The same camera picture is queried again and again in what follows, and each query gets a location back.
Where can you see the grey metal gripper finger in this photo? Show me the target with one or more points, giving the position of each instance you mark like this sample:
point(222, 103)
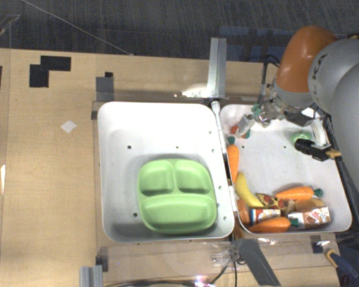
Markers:
point(250, 126)
point(243, 125)

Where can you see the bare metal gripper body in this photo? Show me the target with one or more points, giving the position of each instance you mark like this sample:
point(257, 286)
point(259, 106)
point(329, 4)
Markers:
point(270, 114)

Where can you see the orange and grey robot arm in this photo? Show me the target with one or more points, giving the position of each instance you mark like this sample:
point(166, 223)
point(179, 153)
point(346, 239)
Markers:
point(341, 94)

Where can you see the red and green small toy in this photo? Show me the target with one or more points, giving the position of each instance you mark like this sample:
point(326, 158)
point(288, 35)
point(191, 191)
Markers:
point(235, 129)

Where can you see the orange carrot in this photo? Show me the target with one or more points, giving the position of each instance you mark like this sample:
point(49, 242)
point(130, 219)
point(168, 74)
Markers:
point(296, 193)
point(272, 224)
point(233, 160)

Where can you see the green round toy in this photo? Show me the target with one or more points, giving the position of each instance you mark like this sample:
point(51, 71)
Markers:
point(300, 137)

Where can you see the white plastic tray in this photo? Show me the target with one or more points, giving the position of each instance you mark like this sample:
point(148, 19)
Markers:
point(155, 130)
point(275, 163)

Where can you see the yellow banana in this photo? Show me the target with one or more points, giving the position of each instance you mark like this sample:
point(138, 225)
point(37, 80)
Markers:
point(245, 191)

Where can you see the pizza slice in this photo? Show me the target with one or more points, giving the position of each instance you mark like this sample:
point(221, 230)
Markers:
point(270, 200)

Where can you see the orange round toy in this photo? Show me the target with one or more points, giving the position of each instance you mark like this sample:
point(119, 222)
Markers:
point(243, 211)

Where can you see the white and orange bottle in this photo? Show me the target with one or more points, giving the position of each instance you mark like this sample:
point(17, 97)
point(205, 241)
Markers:
point(264, 215)

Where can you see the tan bread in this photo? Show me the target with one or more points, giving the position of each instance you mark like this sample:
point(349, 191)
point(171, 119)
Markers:
point(309, 203)

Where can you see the green divided plate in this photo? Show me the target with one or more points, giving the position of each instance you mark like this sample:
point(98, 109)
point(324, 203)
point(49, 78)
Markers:
point(176, 202)

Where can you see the brown and white carton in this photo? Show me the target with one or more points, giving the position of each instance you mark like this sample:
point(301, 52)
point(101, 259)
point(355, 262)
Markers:
point(312, 218)

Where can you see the black cylinder on white bracket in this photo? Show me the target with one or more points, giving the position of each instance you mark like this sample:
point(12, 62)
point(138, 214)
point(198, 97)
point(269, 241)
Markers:
point(312, 149)

